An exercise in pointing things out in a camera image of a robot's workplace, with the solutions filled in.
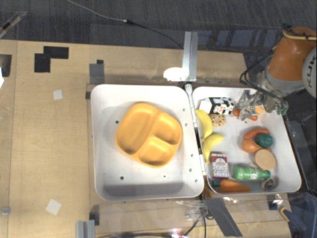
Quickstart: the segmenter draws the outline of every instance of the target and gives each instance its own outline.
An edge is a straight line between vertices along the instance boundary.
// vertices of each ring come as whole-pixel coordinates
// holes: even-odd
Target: tan round disc
[[[264,170],[271,170],[275,168],[276,165],[276,159],[274,155],[266,149],[260,149],[256,152],[255,161],[256,164]]]

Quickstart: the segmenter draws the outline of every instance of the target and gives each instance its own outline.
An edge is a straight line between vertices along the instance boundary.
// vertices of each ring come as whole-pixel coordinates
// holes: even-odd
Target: white tray
[[[230,97],[235,103],[239,101],[243,88],[222,88],[222,87],[198,87],[193,91],[195,108],[199,107],[200,100],[208,97]],[[226,125],[223,128],[214,128],[215,133],[222,134],[224,139],[221,143],[214,146],[213,152],[224,153],[227,155],[229,172],[233,173],[234,166],[257,167],[254,161],[254,154],[246,153],[241,149],[243,135],[256,127],[266,127],[274,139],[270,147],[276,158],[276,167],[271,170],[271,176],[276,180],[277,187],[273,190],[263,190],[259,181],[243,181],[242,183],[251,187],[251,191],[241,194],[257,193],[283,193],[297,191],[301,186],[301,176],[294,157],[291,143],[288,138],[286,127],[282,116],[276,112],[268,114],[263,112],[257,121],[246,119],[239,121],[232,115],[226,116]],[[209,183],[211,184],[210,165],[206,165]]]
[[[137,102],[152,104],[176,118],[183,129],[173,159],[159,169],[123,155],[115,132],[128,109]],[[204,188],[188,96],[175,86],[99,85],[91,93],[95,186],[104,200],[195,197]]]

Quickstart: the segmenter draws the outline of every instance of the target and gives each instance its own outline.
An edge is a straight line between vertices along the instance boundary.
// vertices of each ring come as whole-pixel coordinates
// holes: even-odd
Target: robotic hand
[[[272,51],[270,62],[257,75],[256,84],[247,79],[253,67],[240,77],[241,83],[257,90],[255,94],[250,94],[249,90],[242,94],[236,105],[240,109],[240,120],[257,116],[255,106],[261,104],[268,113],[276,110],[278,114],[286,114],[288,103],[283,97],[296,91],[306,89],[316,98],[316,32],[306,27],[284,25],[283,37]]]

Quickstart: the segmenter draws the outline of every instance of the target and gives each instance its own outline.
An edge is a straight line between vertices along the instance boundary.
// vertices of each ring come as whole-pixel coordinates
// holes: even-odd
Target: bottle label
[[[251,171],[250,179],[256,180],[258,178],[258,172],[256,171],[255,168],[250,168],[250,171]]]

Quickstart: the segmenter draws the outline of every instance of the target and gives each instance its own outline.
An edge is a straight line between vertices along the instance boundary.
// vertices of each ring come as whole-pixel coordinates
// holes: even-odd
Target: yellow cable
[[[293,40],[302,40],[302,41],[316,41],[317,40],[317,38],[314,36],[309,36],[308,38],[306,38],[305,36],[294,36],[294,35],[286,33],[285,30],[283,30],[283,35],[286,38],[293,39]]]

